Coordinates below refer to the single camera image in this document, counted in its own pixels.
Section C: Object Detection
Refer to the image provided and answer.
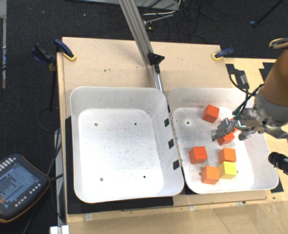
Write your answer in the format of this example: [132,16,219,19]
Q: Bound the black cylinder on white bracket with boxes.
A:
[268,132,288,178]

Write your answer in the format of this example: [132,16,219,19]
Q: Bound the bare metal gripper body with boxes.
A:
[232,100,288,141]

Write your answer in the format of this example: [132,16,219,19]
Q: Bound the orange cube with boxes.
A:
[218,147,237,165]
[201,165,221,185]

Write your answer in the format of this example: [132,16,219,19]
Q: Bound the yellow cube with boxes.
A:
[218,161,238,180]

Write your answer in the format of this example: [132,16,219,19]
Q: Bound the white plastic tray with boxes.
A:
[69,86,185,204]
[167,87,280,195]

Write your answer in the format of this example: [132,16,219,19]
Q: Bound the pale wood board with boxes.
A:
[61,36,268,207]

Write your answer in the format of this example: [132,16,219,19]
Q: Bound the red-orange cube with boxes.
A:
[188,146,209,165]
[202,104,220,124]
[216,127,240,146]

